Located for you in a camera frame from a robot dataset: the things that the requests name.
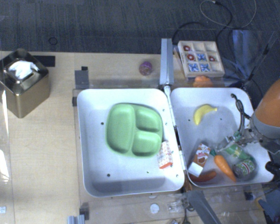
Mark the red sausage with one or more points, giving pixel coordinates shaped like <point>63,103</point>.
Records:
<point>207,176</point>

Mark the green and white packet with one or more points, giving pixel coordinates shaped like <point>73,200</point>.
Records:
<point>235,150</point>

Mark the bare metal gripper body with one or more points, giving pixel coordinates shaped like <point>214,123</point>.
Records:
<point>258,139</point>

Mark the orange carrot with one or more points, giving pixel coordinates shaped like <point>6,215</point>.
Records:
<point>223,166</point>

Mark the purple ball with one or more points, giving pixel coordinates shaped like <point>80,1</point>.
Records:
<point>145,68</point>

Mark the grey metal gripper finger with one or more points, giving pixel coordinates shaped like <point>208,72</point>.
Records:
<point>242,142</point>
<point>230,139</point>

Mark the wooden noughts and crosses box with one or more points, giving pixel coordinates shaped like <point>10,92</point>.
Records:
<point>200,59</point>

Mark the black cylinder on white bracket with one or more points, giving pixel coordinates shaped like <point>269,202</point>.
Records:
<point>276,167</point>

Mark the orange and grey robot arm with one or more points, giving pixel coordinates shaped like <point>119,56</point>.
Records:
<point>271,109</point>

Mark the gold tissue box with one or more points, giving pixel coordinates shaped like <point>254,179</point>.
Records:
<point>22,95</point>

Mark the brown carton with white cap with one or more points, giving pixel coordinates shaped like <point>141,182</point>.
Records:
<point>200,158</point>

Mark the orange toy bread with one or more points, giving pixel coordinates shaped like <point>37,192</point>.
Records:
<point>202,82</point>

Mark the yellow banana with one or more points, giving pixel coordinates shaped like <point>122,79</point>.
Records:
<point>199,112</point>

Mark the green can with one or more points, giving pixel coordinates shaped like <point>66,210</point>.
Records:
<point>244,168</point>

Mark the pale wood board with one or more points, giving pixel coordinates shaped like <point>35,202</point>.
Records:
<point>125,210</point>

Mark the orange and white carton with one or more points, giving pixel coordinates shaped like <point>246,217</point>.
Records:
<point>165,155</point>

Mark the green divided plate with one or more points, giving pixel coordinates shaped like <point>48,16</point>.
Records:
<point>122,130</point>

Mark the white plastic tray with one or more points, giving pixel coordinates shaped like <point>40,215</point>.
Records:
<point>98,170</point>
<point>214,134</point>

